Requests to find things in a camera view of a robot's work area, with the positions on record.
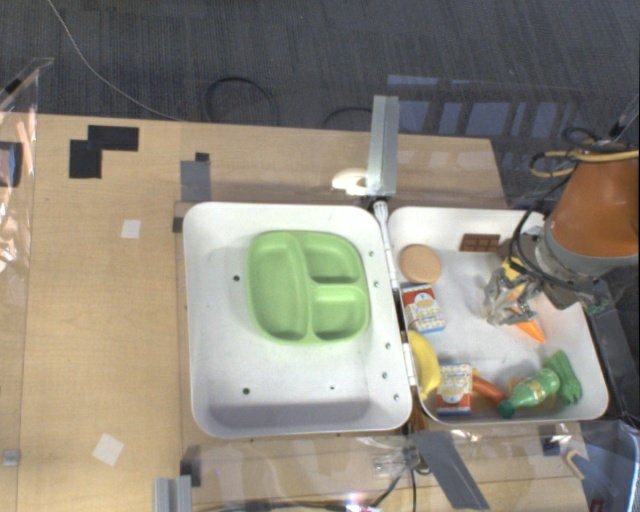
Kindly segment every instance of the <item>cable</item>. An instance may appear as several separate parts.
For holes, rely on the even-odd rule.
[[[394,489],[398,485],[398,482],[402,478],[402,475],[403,473],[400,473],[396,478],[394,478],[389,488],[386,491],[384,491],[380,496],[378,496],[378,498],[374,500],[373,503],[371,503],[372,507],[377,507],[378,505],[380,505],[380,503],[382,503],[387,498],[387,496],[389,496],[389,494],[391,494],[394,491]]]
[[[636,94],[609,130],[607,135],[609,137],[615,137],[613,142],[618,142],[624,135],[624,132],[626,132],[631,124],[638,119],[638,115],[640,115],[640,108],[638,107],[639,102],[640,94]]]
[[[278,104],[276,103],[276,100],[273,97],[273,94],[271,94],[264,87],[262,87],[257,82],[254,82],[250,78],[246,78],[244,76],[237,76],[237,75],[226,75],[226,76],[217,78],[207,88],[204,99],[205,99],[205,106],[206,106],[206,114],[207,114],[207,117],[209,118],[209,121],[211,121],[212,123],[216,123],[219,121],[213,113],[213,94],[218,86],[228,82],[245,83],[258,89],[258,91],[262,93],[267,98],[267,101],[269,102],[269,107],[271,108],[271,114],[275,119],[275,126],[280,125],[280,110],[278,109]]]
[[[410,469],[409,473],[411,474],[411,488],[413,490],[413,507],[411,510],[416,512],[418,506],[418,486],[416,485],[416,475],[413,469]]]
[[[342,114],[343,112],[351,112],[351,111],[368,112],[369,114],[373,113],[373,109],[371,107],[362,107],[360,105],[346,105],[343,107],[338,107],[337,109],[332,110],[326,116],[324,116],[324,119],[320,121],[320,125],[318,126],[318,128],[324,128],[329,122],[329,119],[331,119],[332,117],[337,116],[338,114]]]
[[[127,94],[126,92],[124,92],[122,89],[120,89],[118,86],[114,85],[113,83],[111,83],[109,80],[107,80],[105,77],[103,77],[100,73],[98,73],[95,68],[89,63],[89,61],[86,59],[86,57],[84,56],[84,54],[82,53],[82,51],[80,50],[80,48],[78,47],[78,43],[76,43],[75,38],[73,37],[73,35],[71,34],[71,31],[69,30],[69,27],[67,26],[67,24],[65,23],[64,19],[62,18],[62,16],[60,15],[60,12],[58,11],[58,9],[56,8],[55,5],[53,5],[52,0],[46,0],[47,3],[49,4],[49,6],[51,7],[51,10],[53,11],[53,14],[56,16],[56,18],[58,18],[58,21],[60,22],[60,24],[62,25],[62,28],[64,29],[64,31],[67,33],[67,37],[69,38],[69,41],[71,42],[71,45],[73,46],[74,50],[76,51],[76,53],[78,54],[78,56],[80,57],[80,60],[83,62],[83,64],[87,67],[87,69],[89,71],[91,71],[91,73],[98,79],[100,80],[103,84],[105,84],[107,87],[113,89],[115,92],[117,92],[120,96],[123,96],[124,98],[128,99],[131,103],[138,105],[139,107],[143,108],[144,110],[147,110],[149,112],[151,112],[152,114],[155,114],[159,117],[163,117],[165,119],[170,119],[172,121],[183,121],[183,119],[180,119],[178,117],[173,117],[167,114],[164,114],[162,112],[160,112],[159,110],[156,110],[154,108],[151,108],[147,105],[145,105],[144,103],[138,101],[137,99],[135,99],[134,97],[130,96],[129,94]]]
[[[575,293],[590,293],[590,290],[583,290],[579,286],[576,286],[570,282],[562,281],[561,279],[558,279],[557,277],[546,273],[537,264],[531,261],[531,259],[529,259],[529,257],[522,250],[522,246],[521,246],[522,227],[524,226],[526,221],[529,219],[529,217],[533,213],[535,207],[539,203],[542,203],[553,192],[563,187],[569,181],[570,178],[571,176],[566,176],[562,181],[560,181],[551,189],[549,189],[542,198],[538,199],[531,206],[529,206],[529,208],[523,215],[522,219],[520,219],[520,222],[518,223],[518,225],[516,226],[513,232],[513,237],[511,239],[511,243],[509,244],[508,260],[509,260],[509,265],[513,267],[515,270],[517,270],[518,272],[520,272],[521,274],[522,273],[529,274],[537,279],[540,279],[541,281],[550,282],[556,286],[571,290]],[[523,262],[524,267],[521,265],[518,265],[513,261],[514,253],[516,254],[516,257]]]
[[[580,139],[576,139],[574,134],[580,133],[585,135]],[[583,149],[585,151],[594,151],[597,153],[620,153],[627,151],[628,147],[621,147],[619,145],[612,145],[611,141],[603,140],[602,137],[593,133],[586,128],[580,128],[578,126],[569,126],[562,130],[560,134],[562,139],[570,146]]]
[[[563,169],[561,171],[544,172],[535,169],[534,165],[538,160],[543,158],[564,158],[571,162],[585,162],[585,163],[603,163],[603,162],[619,162],[621,160],[629,160],[631,158],[638,158],[638,150],[624,150],[616,152],[605,152],[604,154],[584,154],[577,150],[570,151],[545,151],[544,153],[537,153],[531,157],[529,161],[529,171],[538,178],[560,178],[561,176],[567,176],[571,174],[574,167],[569,169]]]

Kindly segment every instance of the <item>small carton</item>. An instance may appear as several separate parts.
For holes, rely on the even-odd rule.
[[[468,363],[440,365],[440,385],[436,395],[436,410],[440,416],[471,414],[473,374]]]
[[[404,288],[402,304],[409,329],[422,334],[444,329],[444,316],[431,285],[419,284]]]

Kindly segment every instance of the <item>wooden surface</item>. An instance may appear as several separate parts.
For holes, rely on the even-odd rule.
[[[91,123],[140,127],[139,151],[104,152],[101,180],[69,179],[69,140],[86,139]],[[194,450],[210,486],[194,490],[198,503],[278,489],[322,494],[336,485],[376,495],[388,484],[371,473],[385,450],[366,439],[226,443],[189,431],[171,227],[180,161],[196,151],[211,156],[215,199],[348,203],[330,180],[366,166],[368,135],[39,116],[19,512],[151,510],[153,480],[176,477]],[[399,161],[408,202],[504,205],[486,141],[401,136]],[[125,220],[141,221],[139,239],[121,237]],[[92,456],[104,433],[124,444],[113,466]],[[490,459],[502,465],[511,456]],[[549,474],[566,510],[580,502],[579,482],[560,459],[521,454],[498,472],[483,460],[472,461],[472,472],[492,475],[481,482],[490,501],[549,503],[555,494],[537,490]],[[446,500],[425,479],[421,493],[439,510]],[[402,504],[388,510],[410,510],[410,494],[395,494]]]

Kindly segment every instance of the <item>green plastic bottle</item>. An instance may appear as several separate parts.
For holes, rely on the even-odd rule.
[[[516,409],[521,407],[535,407],[549,395],[560,389],[560,377],[550,368],[543,368],[533,377],[519,382],[513,388],[508,400],[498,404],[498,412],[503,418],[511,418]]]

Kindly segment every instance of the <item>green divided plate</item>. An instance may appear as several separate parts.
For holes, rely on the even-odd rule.
[[[344,341],[369,325],[362,260],[341,236],[263,233],[249,247],[246,282],[253,321],[269,339]]]

